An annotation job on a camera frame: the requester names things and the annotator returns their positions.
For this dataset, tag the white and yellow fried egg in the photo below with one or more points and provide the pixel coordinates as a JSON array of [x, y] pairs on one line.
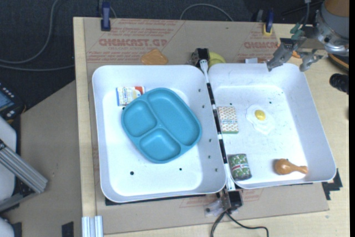
[[260, 116]]

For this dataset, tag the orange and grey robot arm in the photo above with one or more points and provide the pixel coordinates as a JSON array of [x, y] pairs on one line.
[[337, 0]]

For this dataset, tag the brown cardboard board red print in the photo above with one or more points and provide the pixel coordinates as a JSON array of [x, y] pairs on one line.
[[177, 36]]

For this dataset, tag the grey and orange packet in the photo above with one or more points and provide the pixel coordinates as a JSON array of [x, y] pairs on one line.
[[253, 60]]

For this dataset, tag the thin black and white rod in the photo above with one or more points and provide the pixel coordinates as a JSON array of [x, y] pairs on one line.
[[213, 104]]

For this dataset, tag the orange patterned carton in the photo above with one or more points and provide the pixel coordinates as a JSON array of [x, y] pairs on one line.
[[228, 119]]

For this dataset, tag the white orange and blue carton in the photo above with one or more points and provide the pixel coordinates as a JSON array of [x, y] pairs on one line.
[[126, 94]]

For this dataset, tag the yellow banana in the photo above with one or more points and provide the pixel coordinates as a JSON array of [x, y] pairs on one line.
[[217, 59]]

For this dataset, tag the white plastic tray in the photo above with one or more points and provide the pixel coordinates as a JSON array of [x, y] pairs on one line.
[[299, 141], [116, 175]]

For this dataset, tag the green can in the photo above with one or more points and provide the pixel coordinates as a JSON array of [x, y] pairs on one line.
[[240, 166]]

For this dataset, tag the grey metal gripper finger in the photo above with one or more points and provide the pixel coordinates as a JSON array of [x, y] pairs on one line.
[[278, 58], [308, 59]]

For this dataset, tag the brown chicken drumstick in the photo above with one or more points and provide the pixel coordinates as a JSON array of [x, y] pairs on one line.
[[284, 166]]

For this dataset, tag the blue divided plate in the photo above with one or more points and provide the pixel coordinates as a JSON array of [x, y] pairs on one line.
[[166, 116]]

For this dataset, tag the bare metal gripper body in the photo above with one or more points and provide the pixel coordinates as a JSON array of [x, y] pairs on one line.
[[331, 45]]

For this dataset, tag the orange toast slice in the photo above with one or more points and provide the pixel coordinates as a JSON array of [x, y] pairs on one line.
[[154, 57]]

